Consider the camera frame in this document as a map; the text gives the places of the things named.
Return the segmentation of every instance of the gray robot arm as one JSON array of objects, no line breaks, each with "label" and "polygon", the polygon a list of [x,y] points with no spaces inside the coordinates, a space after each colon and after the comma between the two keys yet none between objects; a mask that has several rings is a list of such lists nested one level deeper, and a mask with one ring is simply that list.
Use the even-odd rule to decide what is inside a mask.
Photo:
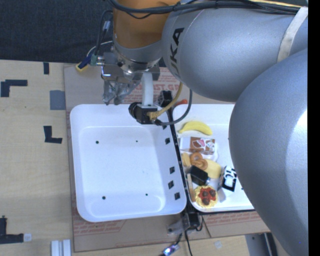
[{"label": "gray robot arm", "polygon": [[301,12],[272,13],[243,8],[249,1],[219,1],[226,2],[239,7],[175,5],[161,39],[144,47],[122,47],[114,38],[119,68],[130,80],[162,56],[170,72],[195,93],[235,103],[229,147],[241,185],[284,249],[307,256],[308,11],[297,21]]}]

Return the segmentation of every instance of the white plastic tray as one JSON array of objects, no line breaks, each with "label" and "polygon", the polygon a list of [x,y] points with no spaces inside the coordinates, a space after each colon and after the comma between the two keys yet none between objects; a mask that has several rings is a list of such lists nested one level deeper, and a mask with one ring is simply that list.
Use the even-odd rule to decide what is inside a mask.
[{"label": "white plastic tray", "polygon": [[186,207],[170,127],[141,125],[128,107],[82,104],[71,111],[76,205],[89,222],[171,215]]},{"label": "white plastic tray", "polygon": [[[176,135],[179,139],[182,137],[213,137],[217,144],[217,157],[214,156],[214,161],[222,167],[230,166],[233,168],[234,166],[230,155],[228,141],[229,121],[233,108],[234,104],[193,104],[188,115],[182,121],[175,124]],[[173,110],[173,119],[176,120],[181,117],[186,109],[186,104],[175,107]],[[178,133],[183,125],[189,121],[204,122],[212,129],[213,134],[211,136],[207,136],[198,131],[185,131],[183,133]],[[218,181],[219,179],[211,179],[209,185],[217,189]],[[196,202],[192,202],[192,205],[198,211],[204,213],[254,210],[254,207],[250,203],[238,179],[236,179],[234,191],[225,188],[222,189],[226,195],[226,200],[223,202],[218,201],[214,207],[202,208]]]}]

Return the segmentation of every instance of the wooden table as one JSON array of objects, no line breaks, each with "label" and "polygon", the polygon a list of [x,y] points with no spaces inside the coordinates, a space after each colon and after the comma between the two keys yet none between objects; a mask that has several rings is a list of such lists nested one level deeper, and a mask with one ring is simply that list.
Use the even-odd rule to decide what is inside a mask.
[{"label": "wooden table", "polygon": [[[0,97],[0,216],[7,234],[32,241],[0,244],[0,256],[50,256],[53,240],[73,240],[66,111],[50,109],[50,91],[64,91],[64,64],[0,60],[0,81],[27,80]],[[44,126],[62,143],[46,143]],[[170,244],[124,247],[79,256],[157,256]],[[189,255],[186,242],[175,256]],[[245,236],[193,240],[194,256],[249,256]]]}]

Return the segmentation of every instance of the food package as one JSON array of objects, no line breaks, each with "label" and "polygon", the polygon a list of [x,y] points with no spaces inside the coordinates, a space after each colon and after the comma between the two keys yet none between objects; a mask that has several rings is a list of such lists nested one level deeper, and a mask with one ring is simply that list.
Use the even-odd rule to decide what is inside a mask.
[{"label": "food package", "polygon": [[185,152],[199,152],[203,155],[213,155],[216,150],[216,140],[214,138],[182,137],[180,149]]}]

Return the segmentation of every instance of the yellow cable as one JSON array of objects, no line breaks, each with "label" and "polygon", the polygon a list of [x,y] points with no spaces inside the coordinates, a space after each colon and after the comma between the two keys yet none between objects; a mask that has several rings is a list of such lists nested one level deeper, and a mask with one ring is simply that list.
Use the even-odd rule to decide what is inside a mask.
[{"label": "yellow cable", "polygon": [[155,120],[157,119],[157,117],[159,117],[161,114],[163,114],[165,111],[167,111],[168,109],[170,109],[178,100],[180,94],[181,94],[181,91],[182,91],[182,87],[183,87],[183,83],[180,82],[179,84],[179,88],[178,88],[178,91],[176,92],[176,95],[174,97],[174,99],[167,105],[165,106],[164,108],[162,108],[161,110],[159,111],[155,111],[155,112],[148,112],[146,113],[146,115],[150,118],[150,120]]}]

